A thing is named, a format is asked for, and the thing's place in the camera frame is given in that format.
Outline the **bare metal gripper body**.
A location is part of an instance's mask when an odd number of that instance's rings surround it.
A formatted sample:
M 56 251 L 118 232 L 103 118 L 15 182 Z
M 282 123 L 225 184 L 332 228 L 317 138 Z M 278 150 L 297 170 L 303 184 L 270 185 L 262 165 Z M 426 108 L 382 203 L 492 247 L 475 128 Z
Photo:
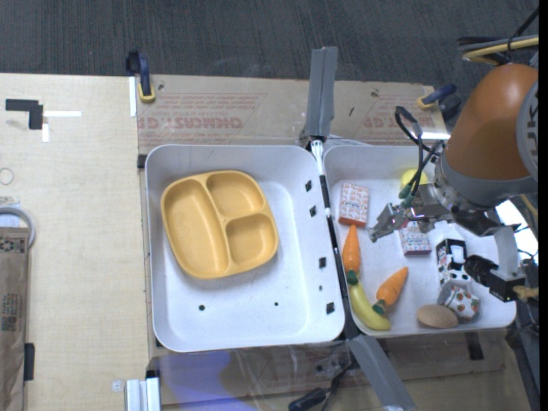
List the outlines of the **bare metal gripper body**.
M 427 183 L 419 185 L 414 196 L 414 221 L 422 233 L 434 230 L 439 222 L 455 222 L 450 210 L 439 201 L 436 191 L 431 183 Z

